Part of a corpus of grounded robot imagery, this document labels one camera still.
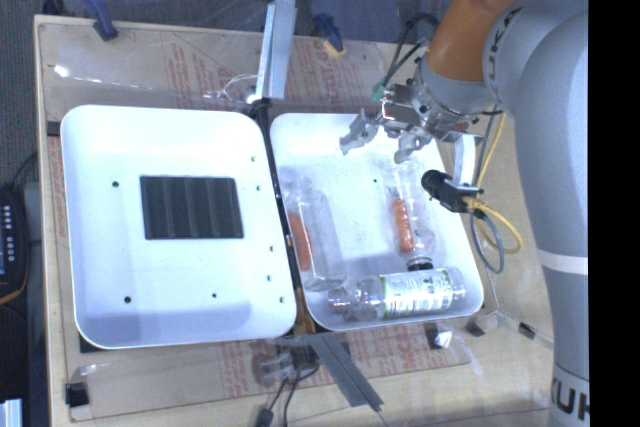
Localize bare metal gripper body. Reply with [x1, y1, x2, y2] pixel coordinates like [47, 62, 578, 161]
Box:
[380, 82, 485, 143]

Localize white plastic tray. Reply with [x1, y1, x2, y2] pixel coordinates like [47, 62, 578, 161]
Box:
[59, 103, 299, 350]
[268, 112, 485, 333]

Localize clear plastic bottle, black cap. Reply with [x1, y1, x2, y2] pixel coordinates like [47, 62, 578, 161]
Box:
[381, 158, 440, 273]

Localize orange toy carrot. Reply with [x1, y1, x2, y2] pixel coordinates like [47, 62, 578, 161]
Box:
[391, 197, 417, 253]

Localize orange toy sausage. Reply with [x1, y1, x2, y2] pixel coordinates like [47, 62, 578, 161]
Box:
[288, 212, 314, 273]

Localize clear plastic bottle, green label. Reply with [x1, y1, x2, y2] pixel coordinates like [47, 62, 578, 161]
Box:
[327, 266, 468, 322]

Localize brown cardboard board, red print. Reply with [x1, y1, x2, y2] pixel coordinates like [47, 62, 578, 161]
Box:
[43, 25, 477, 411]

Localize black cylinder on white bracket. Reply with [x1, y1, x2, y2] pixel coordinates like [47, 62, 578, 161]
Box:
[420, 133, 485, 215]

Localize black block with thin wires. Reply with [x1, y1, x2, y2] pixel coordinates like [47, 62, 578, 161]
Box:
[277, 337, 322, 370]
[247, 96, 274, 117]

